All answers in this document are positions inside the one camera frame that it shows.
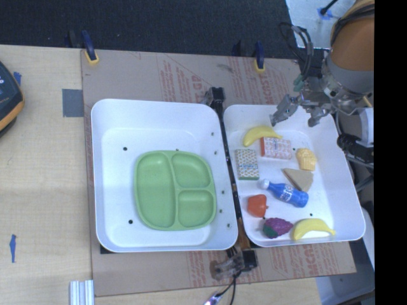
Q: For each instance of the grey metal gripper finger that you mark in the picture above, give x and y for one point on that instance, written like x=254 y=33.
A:
x=315 y=117
x=283 y=110

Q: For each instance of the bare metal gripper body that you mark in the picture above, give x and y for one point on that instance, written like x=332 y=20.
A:
x=327 y=97

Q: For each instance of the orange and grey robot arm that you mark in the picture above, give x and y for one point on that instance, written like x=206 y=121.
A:
x=354 y=43

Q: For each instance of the yellow banana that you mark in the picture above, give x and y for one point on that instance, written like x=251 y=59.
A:
x=256 y=134
x=310 y=227

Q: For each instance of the orange and white carton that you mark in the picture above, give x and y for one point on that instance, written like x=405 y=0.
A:
x=276 y=148

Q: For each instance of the yellow fries packet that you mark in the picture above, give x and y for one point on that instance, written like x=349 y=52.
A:
x=306 y=159

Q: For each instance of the tan sandwich wedge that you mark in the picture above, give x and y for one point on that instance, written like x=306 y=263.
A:
x=302 y=179

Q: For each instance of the green and white carton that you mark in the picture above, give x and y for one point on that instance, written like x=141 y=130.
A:
x=246 y=164

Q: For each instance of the white plastic tray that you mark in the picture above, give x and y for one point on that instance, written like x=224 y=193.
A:
x=121 y=176
x=337 y=189

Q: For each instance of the thin black and white rod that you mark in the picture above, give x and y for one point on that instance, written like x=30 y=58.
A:
x=229 y=167

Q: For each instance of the blue bottle white cap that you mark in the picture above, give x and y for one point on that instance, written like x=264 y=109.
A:
x=287 y=193

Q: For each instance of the orange bell pepper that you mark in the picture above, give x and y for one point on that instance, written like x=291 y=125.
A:
x=257 y=205

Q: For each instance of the purple grapes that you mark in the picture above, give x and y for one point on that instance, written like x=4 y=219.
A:
x=276 y=227

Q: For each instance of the green divided plate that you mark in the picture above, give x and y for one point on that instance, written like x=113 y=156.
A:
x=175 y=190

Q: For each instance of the brown cardboard board red print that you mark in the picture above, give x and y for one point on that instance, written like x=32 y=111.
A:
x=143 y=75

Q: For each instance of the black cylinder on white bracket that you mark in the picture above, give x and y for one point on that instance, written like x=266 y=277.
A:
x=357 y=138

